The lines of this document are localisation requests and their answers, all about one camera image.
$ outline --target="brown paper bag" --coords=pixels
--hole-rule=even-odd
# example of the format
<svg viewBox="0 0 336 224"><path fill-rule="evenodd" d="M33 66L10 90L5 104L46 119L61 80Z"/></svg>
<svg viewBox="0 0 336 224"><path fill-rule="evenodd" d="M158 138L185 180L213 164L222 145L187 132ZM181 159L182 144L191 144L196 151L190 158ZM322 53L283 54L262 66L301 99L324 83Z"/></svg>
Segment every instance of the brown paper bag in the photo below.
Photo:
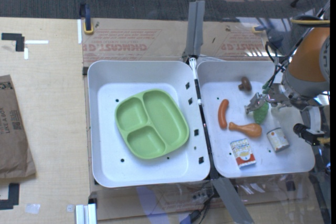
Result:
<svg viewBox="0 0 336 224"><path fill-rule="evenodd" d="M0 178L36 172L10 75L0 77Z"/></svg>

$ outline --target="tin can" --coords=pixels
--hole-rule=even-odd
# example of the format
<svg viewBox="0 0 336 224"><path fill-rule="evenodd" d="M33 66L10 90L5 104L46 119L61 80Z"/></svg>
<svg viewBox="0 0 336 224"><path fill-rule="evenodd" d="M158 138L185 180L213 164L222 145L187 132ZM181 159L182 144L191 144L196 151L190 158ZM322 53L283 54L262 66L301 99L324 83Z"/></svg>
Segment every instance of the tin can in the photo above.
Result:
<svg viewBox="0 0 336 224"><path fill-rule="evenodd" d="M230 143L239 168L256 163L248 140L241 139Z"/></svg>
<svg viewBox="0 0 336 224"><path fill-rule="evenodd" d="M269 131L267 133L267 138L275 152L282 151L289 147L288 140L280 127Z"/></svg>

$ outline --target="white tray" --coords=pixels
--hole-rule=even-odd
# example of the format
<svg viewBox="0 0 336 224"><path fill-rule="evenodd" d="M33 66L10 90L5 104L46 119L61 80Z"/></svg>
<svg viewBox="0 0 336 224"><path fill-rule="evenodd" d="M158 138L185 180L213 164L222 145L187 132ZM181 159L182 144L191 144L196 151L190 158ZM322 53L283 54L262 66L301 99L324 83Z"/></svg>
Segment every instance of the white tray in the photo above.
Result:
<svg viewBox="0 0 336 224"><path fill-rule="evenodd" d="M188 65L178 61L97 61L88 70L88 84L92 170L100 185L195 182L208 175L207 146ZM167 155L143 160L126 146L116 126L114 111L120 101L153 88L166 91L174 99L189 125L190 137Z"/></svg>
<svg viewBox="0 0 336 224"><path fill-rule="evenodd" d="M223 130L218 124L218 108L223 99L229 100L226 119L244 125L253 123L253 114L245 113L244 106L256 92L262 93L263 84L271 77L274 70L272 62L262 61L206 61L197 67L202 104L209 138L217 171L228 178L262 176L282 173L310 171L315 164L312 147L293 132L296 123L303 123L296 108L269 108L265 122L261 124L262 135L249 138L243 133ZM252 92L240 91L242 76L250 79ZM289 148L275 153L266 133L281 127L289 141ZM232 154L230 142L247 138L257 163L239 168Z"/></svg>

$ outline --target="green vegetable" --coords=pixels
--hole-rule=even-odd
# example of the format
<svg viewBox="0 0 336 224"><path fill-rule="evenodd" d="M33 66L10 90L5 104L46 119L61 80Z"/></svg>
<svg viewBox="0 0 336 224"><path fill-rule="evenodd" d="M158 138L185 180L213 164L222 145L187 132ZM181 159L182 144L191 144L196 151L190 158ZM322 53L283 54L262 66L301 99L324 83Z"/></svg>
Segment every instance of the green vegetable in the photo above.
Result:
<svg viewBox="0 0 336 224"><path fill-rule="evenodd" d="M269 104L265 102L260 108L253 111L254 121L258 124L262 124L268 113Z"/></svg>

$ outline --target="green plate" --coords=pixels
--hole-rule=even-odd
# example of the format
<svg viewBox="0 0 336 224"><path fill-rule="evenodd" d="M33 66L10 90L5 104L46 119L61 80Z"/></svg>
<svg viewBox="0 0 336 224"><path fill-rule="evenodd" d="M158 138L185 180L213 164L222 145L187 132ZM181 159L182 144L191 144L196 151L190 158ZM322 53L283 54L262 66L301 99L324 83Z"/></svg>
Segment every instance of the green plate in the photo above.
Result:
<svg viewBox="0 0 336 224"><path fill-rule="evenodd" d="M120 102L115 120L128 148L142 159L174 151L189 137L189 127L180 108L160 89L143 91Z"/></svg>

